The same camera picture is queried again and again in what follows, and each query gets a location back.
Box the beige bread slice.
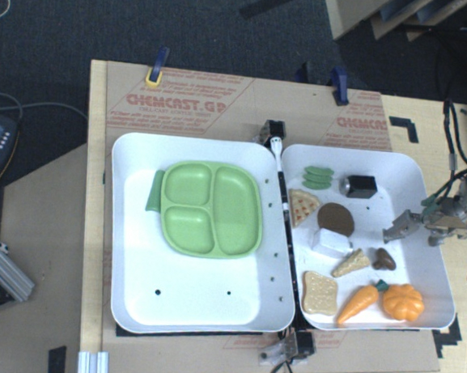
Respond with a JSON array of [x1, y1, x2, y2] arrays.
[[299, 269, 342, 318]]

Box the green divided plate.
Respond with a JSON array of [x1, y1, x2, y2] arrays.
[[141, 155, 270, 264]]

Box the black can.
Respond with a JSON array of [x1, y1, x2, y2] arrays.
[[337, 172, 380, 201]]

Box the orange carrot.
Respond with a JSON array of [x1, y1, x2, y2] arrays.
[[335, 275, 391, 331]]

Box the thin black and white rod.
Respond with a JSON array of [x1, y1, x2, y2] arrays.
[[254, 137, 316, 331]]

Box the pizza slice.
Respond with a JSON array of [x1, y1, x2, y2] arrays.
[[285, 188, 323, 231]]

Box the green pea pods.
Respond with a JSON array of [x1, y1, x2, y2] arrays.
[[301, 164, 336, 193]]

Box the white plastic tray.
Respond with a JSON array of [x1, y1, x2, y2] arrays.
[[95, 129, 311, 348], [265, 141, 467, 343]]

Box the brown cardboard board red print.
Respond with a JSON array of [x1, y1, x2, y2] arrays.
[[79, 61, 466, 373]]

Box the white block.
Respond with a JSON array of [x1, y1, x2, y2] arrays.
[[310, 226, 356, 261]]

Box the dark brown lump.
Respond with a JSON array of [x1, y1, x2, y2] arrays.
[[371, 246, 399, 273]]

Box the orange pumpkin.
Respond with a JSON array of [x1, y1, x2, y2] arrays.
[[380, 281, 428, 324]]

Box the brown round biscuit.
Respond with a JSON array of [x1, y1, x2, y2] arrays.
[[315, 201, 358, 239]]

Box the black block with thin wires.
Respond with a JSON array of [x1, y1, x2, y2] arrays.
[[257, 325, 319, 371], [256, 117, 288, 146]]

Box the pale yellow cheese wedge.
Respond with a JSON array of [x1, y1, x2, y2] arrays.
[[330, 246, 373, 282]]

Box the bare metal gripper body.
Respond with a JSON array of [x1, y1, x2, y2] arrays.
[[418, 205, 467, 241]]

